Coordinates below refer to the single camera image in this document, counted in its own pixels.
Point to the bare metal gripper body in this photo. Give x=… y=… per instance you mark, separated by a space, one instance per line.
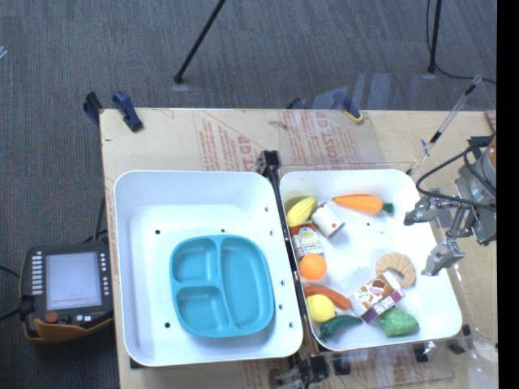
x=478 y=209

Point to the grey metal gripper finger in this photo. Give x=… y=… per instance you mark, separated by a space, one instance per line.
x=421 y=214
x=441 y=258

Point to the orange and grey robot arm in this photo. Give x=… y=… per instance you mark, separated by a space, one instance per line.
x=492 y=157

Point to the beige croissant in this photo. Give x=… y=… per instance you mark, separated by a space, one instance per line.
x=401 y=263

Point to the orange carrot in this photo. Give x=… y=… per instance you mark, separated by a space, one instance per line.
x=359 y=203

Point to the white plastic tray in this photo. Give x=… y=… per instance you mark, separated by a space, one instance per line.
x=365 y=245
x=146 y=201

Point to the brown white purple carton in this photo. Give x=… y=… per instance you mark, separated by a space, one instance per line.
x=377 y=296

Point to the white can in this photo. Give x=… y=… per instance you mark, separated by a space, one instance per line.
x=326 y=220

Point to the orange sausage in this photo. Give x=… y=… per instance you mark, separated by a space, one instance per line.
x=334 y=295

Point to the orange and white packet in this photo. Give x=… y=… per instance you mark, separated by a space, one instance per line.
x=307 y=240

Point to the orange ball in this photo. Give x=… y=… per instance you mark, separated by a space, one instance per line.
x=313 y=266

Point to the green pepper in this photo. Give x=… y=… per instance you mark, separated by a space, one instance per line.
x=340 y=324

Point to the yellow corn cob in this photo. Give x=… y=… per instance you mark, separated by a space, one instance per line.
x=301 y=211

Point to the yellow lemon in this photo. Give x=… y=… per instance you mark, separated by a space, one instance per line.
x=320 y=308

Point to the blue divided plate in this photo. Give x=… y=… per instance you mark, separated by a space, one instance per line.
x=243 y=274

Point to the pale wood board red print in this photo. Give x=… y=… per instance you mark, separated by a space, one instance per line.
x=182 y=140

